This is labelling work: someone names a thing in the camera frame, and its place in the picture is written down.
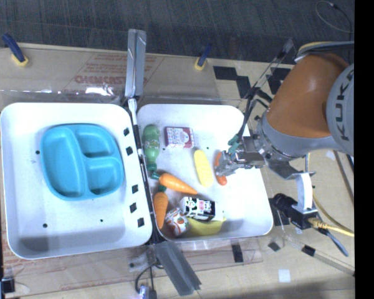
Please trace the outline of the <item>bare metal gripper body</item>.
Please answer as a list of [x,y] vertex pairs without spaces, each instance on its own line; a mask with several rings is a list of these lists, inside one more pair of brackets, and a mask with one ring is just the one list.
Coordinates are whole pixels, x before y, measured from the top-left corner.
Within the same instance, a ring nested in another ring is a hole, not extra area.
[[239,168],[251,169],[265,166],[264,157],[254,146],[254,140],[250,136],[243,136],[234,153],[234,162]]

